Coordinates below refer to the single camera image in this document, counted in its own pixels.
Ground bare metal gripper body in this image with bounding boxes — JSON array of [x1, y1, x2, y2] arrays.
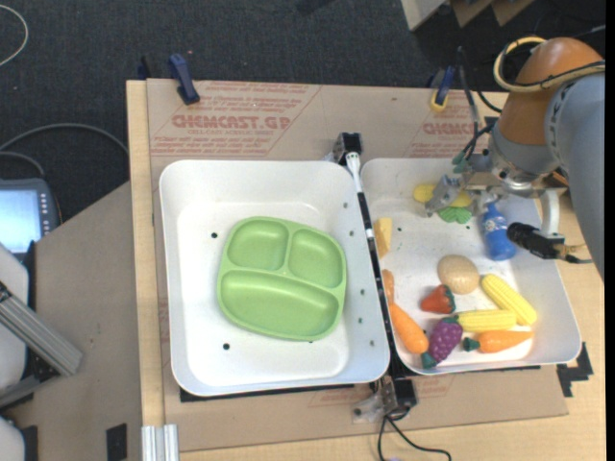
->
[[458, 154, 548, 200]]

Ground yellow banana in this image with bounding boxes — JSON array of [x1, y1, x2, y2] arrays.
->
[[412, 182, 475, 209]]

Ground green leaf vegetable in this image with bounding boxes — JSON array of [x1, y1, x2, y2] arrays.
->
[[436, 205, 474, 226]]

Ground blue bottle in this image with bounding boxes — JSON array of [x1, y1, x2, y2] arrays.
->
[[480, 201, 518, 262]]

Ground white plastic tray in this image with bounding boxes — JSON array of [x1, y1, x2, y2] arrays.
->
[[359, 157, 583, 376], [158, 158, 392, 398]]

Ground yellow cheese wedge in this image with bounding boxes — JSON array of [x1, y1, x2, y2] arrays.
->
[[373, 216, 394, 259]]

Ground beige potato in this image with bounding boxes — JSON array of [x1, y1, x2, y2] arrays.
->
[[436, 254, 481, 296]]

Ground thin black and white rod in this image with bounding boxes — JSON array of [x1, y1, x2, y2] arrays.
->
[[345, 151, 403, 379]]

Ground yellow corn cob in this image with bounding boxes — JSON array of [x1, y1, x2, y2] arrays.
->
[[480, 273, 539, 328], [453, 308, 519, 333]]

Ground red strawberry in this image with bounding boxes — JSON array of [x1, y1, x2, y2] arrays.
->
[[420, 283, 457, 315]]

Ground orange carrot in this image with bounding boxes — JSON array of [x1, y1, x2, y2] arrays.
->
[[461, 328, 536, 354], [387, 302, 431, 355]]

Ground purple grapes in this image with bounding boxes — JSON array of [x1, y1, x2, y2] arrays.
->
[[420, 315, 464, 371]]

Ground brown cardboard board red print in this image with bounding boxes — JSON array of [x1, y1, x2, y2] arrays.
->
[[146, 78, 571, 453]]

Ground green divided plate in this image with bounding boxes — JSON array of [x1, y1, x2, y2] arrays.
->
[[215, 215, 349, 343]]

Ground black cylinder on white bracket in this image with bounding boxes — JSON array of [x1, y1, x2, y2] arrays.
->
[[505, 188, 568, 260]]

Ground black block with thin wires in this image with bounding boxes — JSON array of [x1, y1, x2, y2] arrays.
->
[[392, 376, 419, 409], [330, 131, 364, 165]]

